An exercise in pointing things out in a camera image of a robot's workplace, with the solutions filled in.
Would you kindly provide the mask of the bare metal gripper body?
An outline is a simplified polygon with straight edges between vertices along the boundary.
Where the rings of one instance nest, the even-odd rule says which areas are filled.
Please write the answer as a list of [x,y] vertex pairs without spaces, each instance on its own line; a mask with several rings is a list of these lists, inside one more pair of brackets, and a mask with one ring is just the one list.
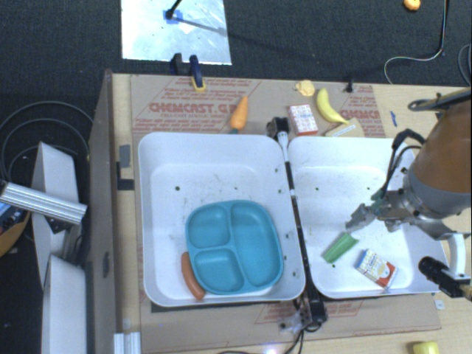
[[415,226],[434,240],[447,240],[457,231],[443,223],[448,215],[435,211],[418,198],[411,190],[387,191],[376,198],[368,211],[389,228],[402,224]]

